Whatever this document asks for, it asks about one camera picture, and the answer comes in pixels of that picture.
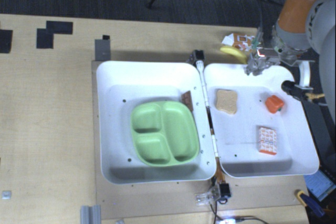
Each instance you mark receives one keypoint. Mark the orange and white box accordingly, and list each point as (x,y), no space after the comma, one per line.
(267,140)

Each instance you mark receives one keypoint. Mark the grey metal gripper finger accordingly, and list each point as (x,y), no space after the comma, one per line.
(260,68)
(250,66)

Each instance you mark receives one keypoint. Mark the orange bell pepper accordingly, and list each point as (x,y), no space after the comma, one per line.
(274,103)

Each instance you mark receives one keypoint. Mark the brown chocolate bar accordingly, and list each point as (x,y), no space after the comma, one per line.
(188,100)

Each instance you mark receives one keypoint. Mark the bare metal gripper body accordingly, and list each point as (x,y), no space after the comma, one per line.
(270,53)

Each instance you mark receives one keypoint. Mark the thin black and white rod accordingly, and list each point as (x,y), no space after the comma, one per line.
(208,112)

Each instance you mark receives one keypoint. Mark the green divided plate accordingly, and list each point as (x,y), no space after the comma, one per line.
(168,133)

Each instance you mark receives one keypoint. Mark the tan bread slice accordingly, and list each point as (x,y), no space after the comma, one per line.
(227,101)

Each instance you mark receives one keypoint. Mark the white plastic tray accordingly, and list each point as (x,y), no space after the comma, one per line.
(115,123)
(241,162)

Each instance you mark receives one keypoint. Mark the yellow banana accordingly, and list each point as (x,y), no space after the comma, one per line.
(233,53)

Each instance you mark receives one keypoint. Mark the black cylinder on white bracket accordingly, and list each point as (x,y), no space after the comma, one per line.
(295,90)

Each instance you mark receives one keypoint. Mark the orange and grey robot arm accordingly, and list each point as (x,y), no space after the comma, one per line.
(296,8)

